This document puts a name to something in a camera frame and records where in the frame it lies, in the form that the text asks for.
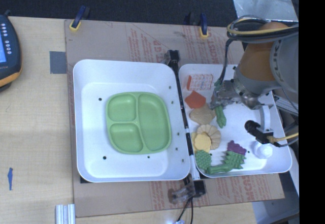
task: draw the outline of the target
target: blue tape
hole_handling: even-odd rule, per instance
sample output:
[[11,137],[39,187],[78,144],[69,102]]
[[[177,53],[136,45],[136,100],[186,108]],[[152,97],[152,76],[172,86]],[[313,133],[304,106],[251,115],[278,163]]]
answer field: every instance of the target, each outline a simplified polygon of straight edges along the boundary
[[12,190],[12,171],[13,169],[10,167],[8,172],[9,190]]

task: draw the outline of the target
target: blue clamp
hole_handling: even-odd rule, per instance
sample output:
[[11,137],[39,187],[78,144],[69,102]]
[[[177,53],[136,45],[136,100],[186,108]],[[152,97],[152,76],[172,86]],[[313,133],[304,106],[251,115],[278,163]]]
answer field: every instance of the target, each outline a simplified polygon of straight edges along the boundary
[[206,38],[209,36],[208,34],[208,21],[207,17],[204,13],[201,13],[200,15],[200,21],[199,21],[199,26],[200,26],[200,35],[203,38]]
[[89,17],[90,8],[86,6],[81,6],[76,18],[71,22],[69,28],[71,31],[77,31],[81,24],[81,19]]

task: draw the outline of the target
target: orange toy food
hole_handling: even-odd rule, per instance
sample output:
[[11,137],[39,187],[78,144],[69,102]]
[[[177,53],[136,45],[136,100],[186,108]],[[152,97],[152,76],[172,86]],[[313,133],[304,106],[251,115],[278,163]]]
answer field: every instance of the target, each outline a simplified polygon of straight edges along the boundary
[[206,98],[193,90],[192,93],[185,98],[185,102],[190,108],[200,108],[205,105]]

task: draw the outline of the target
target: beige toy shell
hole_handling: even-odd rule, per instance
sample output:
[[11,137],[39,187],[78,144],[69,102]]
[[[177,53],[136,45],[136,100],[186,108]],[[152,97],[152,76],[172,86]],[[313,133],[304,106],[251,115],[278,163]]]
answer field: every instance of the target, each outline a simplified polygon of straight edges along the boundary
[[221,132],[214,125],[200,125],[197,129],[197,133],[206,133],[211,138],[211,150],[217,149],[219,147],[221,142]]

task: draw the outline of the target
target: white plastic tray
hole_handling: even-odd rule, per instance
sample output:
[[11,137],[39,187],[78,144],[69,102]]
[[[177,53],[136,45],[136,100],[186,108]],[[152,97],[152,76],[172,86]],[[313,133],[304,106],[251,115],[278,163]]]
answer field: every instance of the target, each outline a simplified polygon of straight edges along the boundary
[[[234,65],[228,65],[225,80],[230,80],[234,76],[234,70],[232,69]],[[191,91],[187,90],[186,85],[188,81],[188,76],[190,74],[212,74],[213,83],[220,77],[222,65],[203,65],[203,64],[187,64],[183,65],[179,70],[179,78],[181,82],[182,95],[185,99],[190,95]],[[197,91],[202,94],[207,103],[211,101],[211,96],[213,93],[213,83],[210,90]],[[271,129],[274,132],[274,137],[284,137],[284,131],[282,128],[281,120],[278,111],[275,106],[273,96],[270,94],[268,96],[263,96],[260,99],[261,103],[273,105],[270,109],[270,121]],[[191,133],[196,132],[199,124],[192,121],[189,118],[189,113],[192,109],[184,102],[185,111],[187,115],[189,130]],[[240,144],[243,148],[247,150],[245,164],[242,165],[243,169],[236,170],[233,169],[226,173],[217,173],[213,175],[206,174],[203,170],[199,171],[206,177],[216,178],[225,176],[243,176],[243,175],[255,175],[255,174],[270,174],[270,173],[281,173],[286,172],[290,169],[292,164],[292,158],[288,146],[285,147],[273,147],[273,155],[268,159],[260,159],[254,155],[253,147],[256,143],[255,137],[249,134],[244,125],[248,120],[253,120],[257,123],[261,122],[259,110],[250,110],[242,104],[232,104],[226,106],[224,114],[227,119],[226,126],[220,128],[214,118],[210,124],[216,126],[221,132],[221,144],[216,150],[211,150],[212,154],[212,165],[222,164],[225,152],[227,150],[227,144],[229,141],[234,140],[235,143]]]
[[[190,169],[175,74],[167,65],[82,60],[73,69],[77,166],[90,182],[180,180]],[[167,107],[172,140],[158,153],[123,154],[110,144],[105,104],[114,94],[146,91]]]

